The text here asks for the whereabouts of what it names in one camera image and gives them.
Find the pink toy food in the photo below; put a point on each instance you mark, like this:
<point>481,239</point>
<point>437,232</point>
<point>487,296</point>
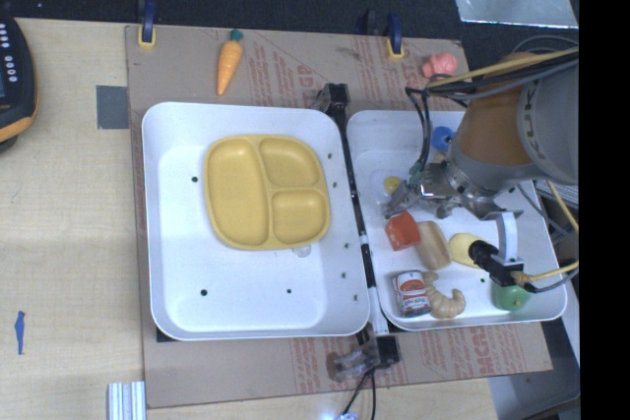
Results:
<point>439,64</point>

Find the thin black and white rod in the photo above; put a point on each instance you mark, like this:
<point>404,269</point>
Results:
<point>358,221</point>

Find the black cylinder on white bracket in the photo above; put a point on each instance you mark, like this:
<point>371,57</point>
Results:
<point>507,236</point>

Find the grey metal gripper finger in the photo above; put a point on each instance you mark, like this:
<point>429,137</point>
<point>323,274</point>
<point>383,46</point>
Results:
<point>399,210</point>
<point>403,192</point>

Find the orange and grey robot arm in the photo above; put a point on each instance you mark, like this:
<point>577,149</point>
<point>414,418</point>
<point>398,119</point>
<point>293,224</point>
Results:
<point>497,128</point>

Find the orange carrot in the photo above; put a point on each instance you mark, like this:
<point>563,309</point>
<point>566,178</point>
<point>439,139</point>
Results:
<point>229,61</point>

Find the yellow lemon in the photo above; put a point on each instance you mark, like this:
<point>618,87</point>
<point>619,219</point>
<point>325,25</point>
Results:
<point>459,247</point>

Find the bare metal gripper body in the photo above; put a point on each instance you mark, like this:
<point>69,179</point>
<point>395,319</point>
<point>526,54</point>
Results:
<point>443,184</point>

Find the green apple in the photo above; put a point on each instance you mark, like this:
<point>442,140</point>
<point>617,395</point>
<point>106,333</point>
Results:
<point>507,299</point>

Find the yellow divided plate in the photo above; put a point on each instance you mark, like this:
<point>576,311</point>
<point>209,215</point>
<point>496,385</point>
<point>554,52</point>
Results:
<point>246,192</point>

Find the blue round toy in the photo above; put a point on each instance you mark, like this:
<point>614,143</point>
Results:
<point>441,136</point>

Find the brown cardboard board, red print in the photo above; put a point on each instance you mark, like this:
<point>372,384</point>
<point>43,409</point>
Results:
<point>275,374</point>

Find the orange-red block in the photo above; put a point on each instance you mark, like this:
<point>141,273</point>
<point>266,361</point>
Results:
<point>402,232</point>

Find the red and white can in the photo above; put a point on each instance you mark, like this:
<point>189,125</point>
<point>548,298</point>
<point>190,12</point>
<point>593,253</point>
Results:
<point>411,294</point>

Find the white plastic tray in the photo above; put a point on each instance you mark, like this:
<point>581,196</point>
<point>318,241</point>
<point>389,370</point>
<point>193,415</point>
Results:
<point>472,295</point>
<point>246,295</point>

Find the tan bread roll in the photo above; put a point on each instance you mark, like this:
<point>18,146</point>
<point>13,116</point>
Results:
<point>433,246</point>

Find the beige croissant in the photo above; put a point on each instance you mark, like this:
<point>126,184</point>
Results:
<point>445,305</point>

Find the small yellow round toy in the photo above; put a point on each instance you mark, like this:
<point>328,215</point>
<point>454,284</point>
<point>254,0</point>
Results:
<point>392,184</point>

